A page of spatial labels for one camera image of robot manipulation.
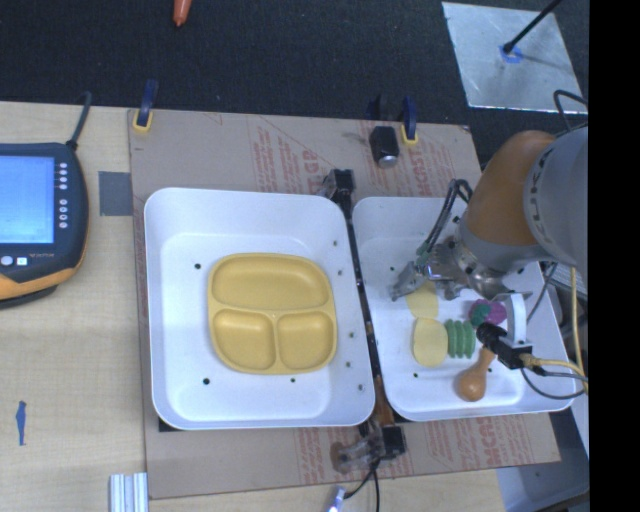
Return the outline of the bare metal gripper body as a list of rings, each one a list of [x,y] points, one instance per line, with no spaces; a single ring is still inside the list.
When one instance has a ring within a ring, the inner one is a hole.
[[[505,274],[495,271],[479,260],[459,240],[447,238],[435,245],[426,260],[427,277],[436,283],[454,280],[464,283],[486,300],[497,300],[511,289],[503,282]]]

